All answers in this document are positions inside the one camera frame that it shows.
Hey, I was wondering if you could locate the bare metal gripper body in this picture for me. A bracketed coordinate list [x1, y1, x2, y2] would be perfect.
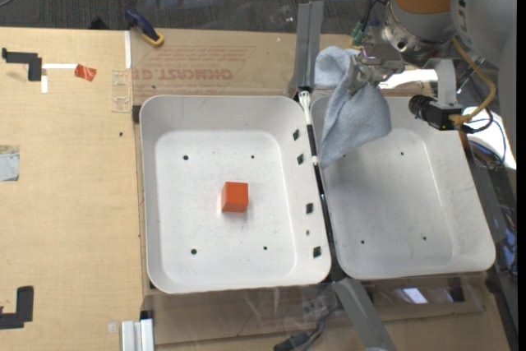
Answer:
[356, 22, 435, 76]

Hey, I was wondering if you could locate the white plastic tray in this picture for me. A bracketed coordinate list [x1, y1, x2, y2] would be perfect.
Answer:
[138, 94, 333, 295]
[310, 95, 497, 282]

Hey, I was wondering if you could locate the orange cube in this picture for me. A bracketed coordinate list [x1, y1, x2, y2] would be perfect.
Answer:
[220, 181, 250, 215]

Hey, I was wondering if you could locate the brown cardboard board red print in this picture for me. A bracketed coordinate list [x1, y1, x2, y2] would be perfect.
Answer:
[129, 27, 511, 347]

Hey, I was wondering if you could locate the light blue cloth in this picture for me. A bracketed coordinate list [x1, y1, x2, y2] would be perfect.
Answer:
[314, 45, 393, 170]

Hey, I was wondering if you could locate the black cylinder on white bracket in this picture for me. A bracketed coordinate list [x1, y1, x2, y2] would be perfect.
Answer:
[408, 58, 464, 132]

